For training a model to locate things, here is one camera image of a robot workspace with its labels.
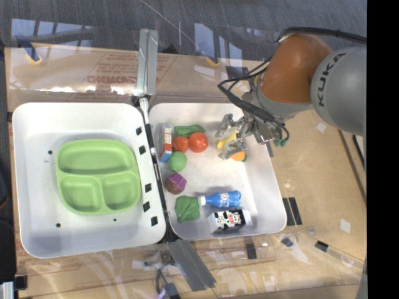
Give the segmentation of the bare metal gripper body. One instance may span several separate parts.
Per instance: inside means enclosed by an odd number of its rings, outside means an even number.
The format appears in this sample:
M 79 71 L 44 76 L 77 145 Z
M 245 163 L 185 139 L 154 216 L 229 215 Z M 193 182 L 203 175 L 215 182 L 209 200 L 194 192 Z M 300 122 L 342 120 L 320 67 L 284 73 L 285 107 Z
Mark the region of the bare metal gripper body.
M 236 130 L 236 138 L 241 141 L 251 136 L 261 145 L 270 141 L 280 142 L 282 140 L 282 130 L 278 126 L 254 115 L 244 115 L 233 125 Z

